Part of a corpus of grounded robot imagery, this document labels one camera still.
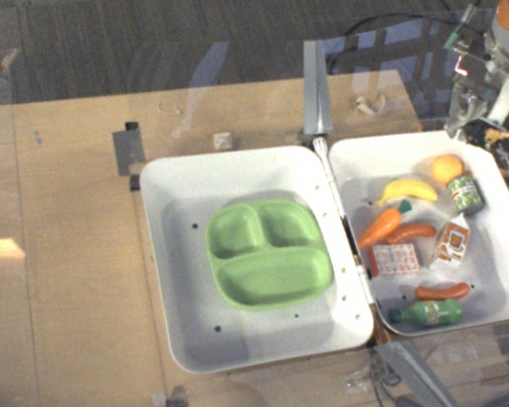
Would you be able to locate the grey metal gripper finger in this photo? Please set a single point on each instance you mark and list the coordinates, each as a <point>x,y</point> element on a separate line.
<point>456,116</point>
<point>475,110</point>

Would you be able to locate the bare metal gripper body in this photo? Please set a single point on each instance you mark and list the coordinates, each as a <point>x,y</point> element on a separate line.
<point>475,65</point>

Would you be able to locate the orange fruit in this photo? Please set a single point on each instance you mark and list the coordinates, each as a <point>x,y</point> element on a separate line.
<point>447,168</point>

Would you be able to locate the green can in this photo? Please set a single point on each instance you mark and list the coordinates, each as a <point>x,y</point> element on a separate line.
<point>465,194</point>

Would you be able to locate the yellow banana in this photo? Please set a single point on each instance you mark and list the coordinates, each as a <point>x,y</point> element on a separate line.
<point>408,187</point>

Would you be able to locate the red-brown sausage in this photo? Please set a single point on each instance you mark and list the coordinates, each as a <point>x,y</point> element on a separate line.
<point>443,291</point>
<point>413,232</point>

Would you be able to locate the orange and white carton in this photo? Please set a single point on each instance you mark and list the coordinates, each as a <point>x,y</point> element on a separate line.
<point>450,244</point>

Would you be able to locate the orange carrot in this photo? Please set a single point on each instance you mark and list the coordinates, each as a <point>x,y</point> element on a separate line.
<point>381,226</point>

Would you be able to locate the white plastic tray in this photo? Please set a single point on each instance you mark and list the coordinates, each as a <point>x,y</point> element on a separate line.
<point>189,274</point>
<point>504,255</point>

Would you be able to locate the orange and white packet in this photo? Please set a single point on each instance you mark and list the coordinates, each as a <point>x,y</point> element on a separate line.
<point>394,259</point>

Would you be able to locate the green plastic bottle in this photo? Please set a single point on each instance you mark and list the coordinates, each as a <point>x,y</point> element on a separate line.
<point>434,313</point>

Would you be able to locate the green divided plate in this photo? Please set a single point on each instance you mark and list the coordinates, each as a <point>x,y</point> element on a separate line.
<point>271,271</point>

